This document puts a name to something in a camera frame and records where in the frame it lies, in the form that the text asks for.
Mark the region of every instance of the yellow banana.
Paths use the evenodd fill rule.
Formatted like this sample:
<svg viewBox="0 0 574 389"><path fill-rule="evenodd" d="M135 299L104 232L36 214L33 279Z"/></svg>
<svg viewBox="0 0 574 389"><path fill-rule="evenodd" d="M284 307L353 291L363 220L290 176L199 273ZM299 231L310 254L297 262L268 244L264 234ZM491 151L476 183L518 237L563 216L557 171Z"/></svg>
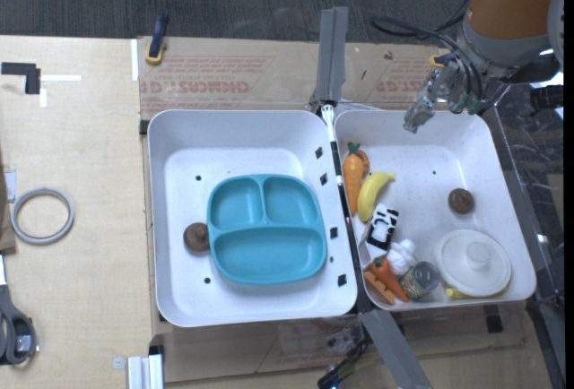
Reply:
<svg viewBox="0 0 574 389"><path fill-rule="evenodd" d="M357 213L363 222L369 221L375 210L375 201L378 193L390 181L395 179L394 173L373 172L369 174L361 185L359 201L357 202Z"/></svg>

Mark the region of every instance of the metal ring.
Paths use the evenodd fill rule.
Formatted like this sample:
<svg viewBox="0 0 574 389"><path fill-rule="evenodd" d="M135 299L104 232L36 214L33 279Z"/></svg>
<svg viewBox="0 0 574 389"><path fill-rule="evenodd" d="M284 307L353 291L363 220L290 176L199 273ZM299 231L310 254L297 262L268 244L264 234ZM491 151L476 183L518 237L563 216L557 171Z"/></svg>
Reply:
<svg viewBox="0 0 574 389"><path fill-rule="evenodd" d="M25 203L27 203L30 199L35 198L37 196L54 196L55 198L59 199L62 203L64 203L66 209L68 210L68 220L64 224L64 226L53 235L47 236L45 238L38 238L29 235L20 228L20 225L18 225L18 212L20 211L21 207ZM63 238L65 234L70 230L72 224L74 223L74 207L72 206L70 198L68 198L63 192L55 188L43 186L40 188L32 188L31 190L28 190L27 192L24 192L20 196L18 196L16 201L14 201L11 216L12 216L12 225L14 226L14 230L16 231L16 234L20 237L20 239L30 244L35 244L37 246L44 246L46 244L58 241L60 238Z"/></svg>

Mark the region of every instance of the small jar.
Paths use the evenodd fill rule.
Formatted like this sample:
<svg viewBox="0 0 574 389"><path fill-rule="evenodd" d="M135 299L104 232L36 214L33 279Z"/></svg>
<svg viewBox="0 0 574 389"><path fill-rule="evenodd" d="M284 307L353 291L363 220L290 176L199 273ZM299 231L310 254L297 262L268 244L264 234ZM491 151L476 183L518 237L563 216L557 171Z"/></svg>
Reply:
<svg viewBox="0 0 574 389"><path fill-rule="evenodd" d="M436 288L439 282L438 268L429 262L419 262L403 277L401 287L409 299L419 299Z"/></svg>

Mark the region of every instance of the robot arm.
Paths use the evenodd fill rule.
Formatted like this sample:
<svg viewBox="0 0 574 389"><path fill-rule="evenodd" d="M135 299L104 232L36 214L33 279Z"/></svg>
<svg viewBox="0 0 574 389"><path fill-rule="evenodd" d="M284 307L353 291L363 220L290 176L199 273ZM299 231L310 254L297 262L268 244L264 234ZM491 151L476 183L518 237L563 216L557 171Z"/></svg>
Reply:
<svg viewBox="0 0 574 389"><path fill-rule="evenodd" d="M445 100L454 113L485 108L489 82L550 80L563 71L564 0L471 0L451 53L434 56L430 73L404 118L416 133ZM552 49L552 55L541 55Z"/></svg>

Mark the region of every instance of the toy mushroom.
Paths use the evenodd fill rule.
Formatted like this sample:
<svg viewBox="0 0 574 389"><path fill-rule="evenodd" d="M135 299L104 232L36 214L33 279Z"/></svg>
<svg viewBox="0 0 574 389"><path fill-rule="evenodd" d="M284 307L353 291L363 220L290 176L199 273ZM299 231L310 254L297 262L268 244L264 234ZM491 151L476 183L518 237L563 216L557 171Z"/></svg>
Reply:
<svg viewBox="0 0 574 389"><path fill-rule="evenodd" d="M448 194L448 205L456 213L469 213L474 209L474 198L464 188L455 188Z"/></svg>
<svg viewBox="0 0 574 389"><path fill-rule="evenodd" d="M207 225L198 221L189 225L183 233L186 246L194 252L204 252L209 249Z"/></svg>

